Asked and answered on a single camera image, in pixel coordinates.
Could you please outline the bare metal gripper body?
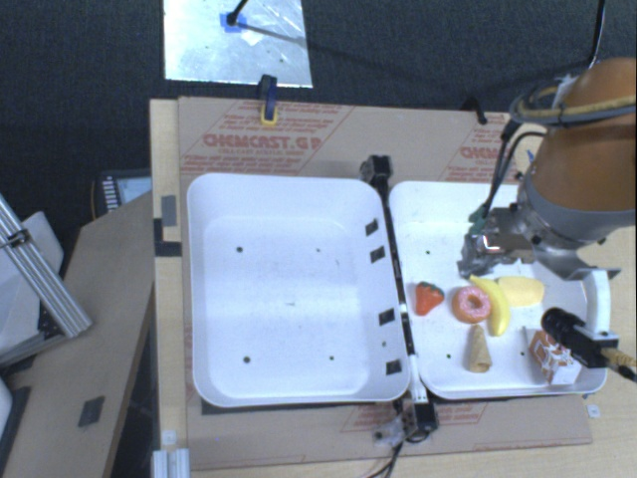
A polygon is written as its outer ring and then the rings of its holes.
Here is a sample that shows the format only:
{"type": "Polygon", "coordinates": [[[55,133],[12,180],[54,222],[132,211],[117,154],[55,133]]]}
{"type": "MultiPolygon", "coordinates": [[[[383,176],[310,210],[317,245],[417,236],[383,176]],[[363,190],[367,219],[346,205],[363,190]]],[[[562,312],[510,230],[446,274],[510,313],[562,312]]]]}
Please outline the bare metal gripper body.
{"type": "Polygon", "coordinates": [[[480,206],[469,222],[457,262],[461,277],[485,276],[497,265],[531,264],[551,235],[551,226],[530,206],[480,206]]]}

